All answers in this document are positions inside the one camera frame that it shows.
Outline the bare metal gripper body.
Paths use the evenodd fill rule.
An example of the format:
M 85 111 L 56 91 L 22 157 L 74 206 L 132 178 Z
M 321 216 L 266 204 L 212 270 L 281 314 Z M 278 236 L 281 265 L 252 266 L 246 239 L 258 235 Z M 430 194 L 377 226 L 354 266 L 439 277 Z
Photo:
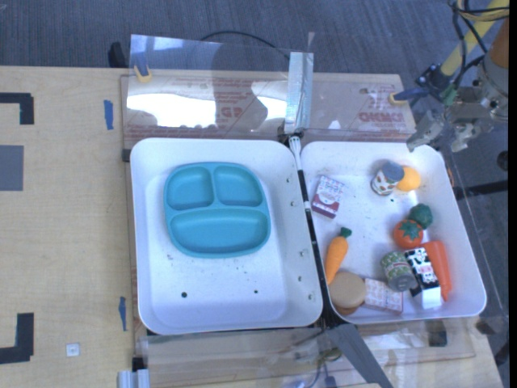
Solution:
M 445 119 L 457 128 L 471 124 L 489 130 L 494 123 L 507 124 L 508 94 L 490 87 L 460 87 L 452 104 L 445 108 Z

